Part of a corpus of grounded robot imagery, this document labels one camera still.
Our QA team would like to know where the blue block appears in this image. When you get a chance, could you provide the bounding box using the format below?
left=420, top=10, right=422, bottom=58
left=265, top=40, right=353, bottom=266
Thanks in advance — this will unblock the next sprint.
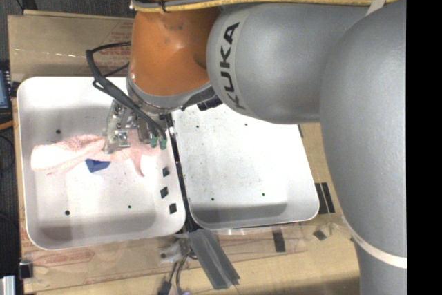
left=85, top=158, right=113, bottom=174

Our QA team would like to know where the pink cloth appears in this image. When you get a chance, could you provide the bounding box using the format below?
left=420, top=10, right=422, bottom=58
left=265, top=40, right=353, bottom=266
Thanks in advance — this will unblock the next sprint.
left=30, top=133, right=163, bottom=178

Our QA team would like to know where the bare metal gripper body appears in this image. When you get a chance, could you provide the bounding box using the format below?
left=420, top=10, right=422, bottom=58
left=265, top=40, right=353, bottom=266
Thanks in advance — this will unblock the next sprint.
left=105, top=99, right=171, bottom=144

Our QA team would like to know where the white plastic tray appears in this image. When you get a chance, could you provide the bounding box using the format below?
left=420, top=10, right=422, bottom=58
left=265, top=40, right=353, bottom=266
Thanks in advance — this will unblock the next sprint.
left=170, top=102, right=320, bottom=231
left=16, top=75, right=188, bottom=251

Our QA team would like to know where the brown cardboard board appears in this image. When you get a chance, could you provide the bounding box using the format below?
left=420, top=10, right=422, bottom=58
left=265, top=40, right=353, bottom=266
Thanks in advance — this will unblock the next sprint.
left=6, top=9, right=362, bottom=295

